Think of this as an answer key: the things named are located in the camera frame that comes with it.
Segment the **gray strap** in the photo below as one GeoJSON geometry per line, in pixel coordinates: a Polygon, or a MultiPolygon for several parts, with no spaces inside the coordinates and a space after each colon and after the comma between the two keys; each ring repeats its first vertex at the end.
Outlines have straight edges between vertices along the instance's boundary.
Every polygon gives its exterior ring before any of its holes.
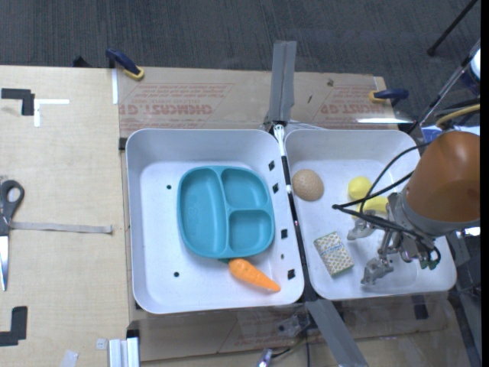
{"type": "Polygon", "coordinates": [[[368,367],[360,349],[330,300],[308,301],[306,302],[306,309],[313,316],[338,366],[368,367]]]}
{"type": "Polygon", "coordinates": [[[39,231],[65,231],[65,232],[87,232],[91,234],[110,234],[112,226],[80,226],[74,224],[59,224],[59,223],[29,223],[29,222],[14,222],[8,224],[11,229],[29,229],[39,231]]]}

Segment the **scissors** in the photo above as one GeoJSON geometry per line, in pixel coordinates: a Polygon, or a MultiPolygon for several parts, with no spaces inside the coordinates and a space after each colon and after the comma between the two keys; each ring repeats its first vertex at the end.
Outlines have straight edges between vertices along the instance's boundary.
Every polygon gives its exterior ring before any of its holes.
{"type": "Polygon", "coordinates": [[[0,283],[3,291],[7,290],[8,282],[9,224],[22,199],[24,199],[24,188],[19,182],[7,180],[0,185],[0,283]],[[17,193],[14,200],[10,200],[11,192],[17,193]]]}

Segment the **yellow cable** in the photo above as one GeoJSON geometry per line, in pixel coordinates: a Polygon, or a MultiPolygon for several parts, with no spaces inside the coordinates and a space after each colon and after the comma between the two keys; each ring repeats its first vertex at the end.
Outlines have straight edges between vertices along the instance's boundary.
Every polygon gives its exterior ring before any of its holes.
{"type": "Polygon", "coordinates": [[[443,122],[447,122],[448,120],[454,119],[455,117],[460,117],[461,115],[465,115],[465,114],[468,114],[468,113],[471,113],[471,112],[475,112],[475,111],[480,110],[480,109],[481,109],[481,104],[479,103],[478,105],[469,106],[469,107],[467,107],[465,109],[457,110],[456,112],[453,112],[453,113],[444,115],[443,117],[441,117],[436,122],[436,126],[438,128],[441,128],[442,125],[443,125],[443,122]]]}

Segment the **scissors blade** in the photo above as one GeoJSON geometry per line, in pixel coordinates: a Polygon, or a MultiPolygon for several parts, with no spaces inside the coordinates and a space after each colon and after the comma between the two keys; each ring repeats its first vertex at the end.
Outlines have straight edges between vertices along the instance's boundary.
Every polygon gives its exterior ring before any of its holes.
{"type": "Polygon", "coordinates": [[[8,282],[8,235],[0,235],[0,282],[2,290],[7,290],[8,282]]]}

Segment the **scissors handle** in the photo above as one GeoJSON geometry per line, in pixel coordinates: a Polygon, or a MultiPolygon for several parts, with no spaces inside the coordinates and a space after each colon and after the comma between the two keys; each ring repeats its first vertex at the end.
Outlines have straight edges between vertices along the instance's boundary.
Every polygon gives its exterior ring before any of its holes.
{"type": "Polygon", "coordinates": [[[24,199],[24,188],[16,180],[7,180],[3,182],[0,186],[0,199],[2,199],[3,216],[5,217],[7,222],[9,222],[10,219],[13,217],[15,210],[24,199]],[[10,201],[10,199],[8,198],[8,194],[12,189],[18,189],[19,194],[15,200],[10,201]]]}

